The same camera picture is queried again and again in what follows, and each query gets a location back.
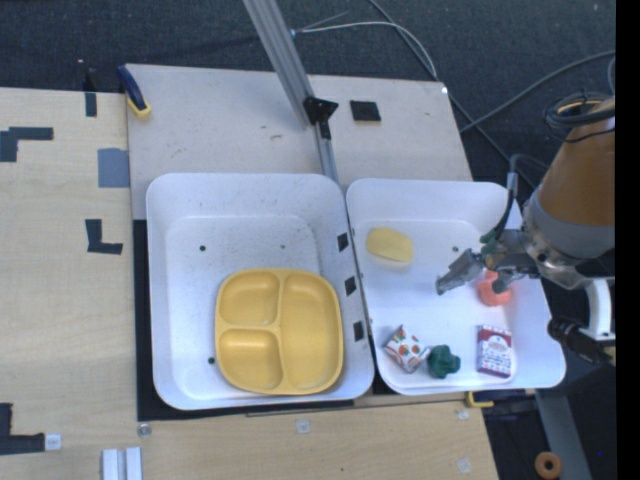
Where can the white plastic tray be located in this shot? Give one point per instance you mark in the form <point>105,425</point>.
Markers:
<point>425,308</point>
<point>240,238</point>

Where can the brown doughnut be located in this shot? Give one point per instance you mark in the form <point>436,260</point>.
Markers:
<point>541,465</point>

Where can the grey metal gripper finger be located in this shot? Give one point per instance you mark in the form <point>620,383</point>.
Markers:
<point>505,283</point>
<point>457,272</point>

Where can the orange toy fruit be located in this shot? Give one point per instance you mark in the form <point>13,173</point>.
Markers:
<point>492,295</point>

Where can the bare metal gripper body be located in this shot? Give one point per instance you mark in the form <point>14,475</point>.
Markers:
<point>515,250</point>

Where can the green broccoli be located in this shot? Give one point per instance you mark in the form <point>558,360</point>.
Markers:
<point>443,362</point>

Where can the pale flat board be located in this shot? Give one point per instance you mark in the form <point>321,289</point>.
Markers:
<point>225,118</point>

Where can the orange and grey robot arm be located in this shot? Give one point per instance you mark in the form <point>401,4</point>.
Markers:
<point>580,183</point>

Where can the yellow divided plate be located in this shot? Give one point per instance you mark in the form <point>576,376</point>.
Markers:
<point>300,328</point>

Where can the yellow oval toy bread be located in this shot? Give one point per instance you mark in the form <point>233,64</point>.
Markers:
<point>389,245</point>

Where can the black cylinder on white bracket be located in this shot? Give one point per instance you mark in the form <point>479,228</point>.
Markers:
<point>597,313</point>

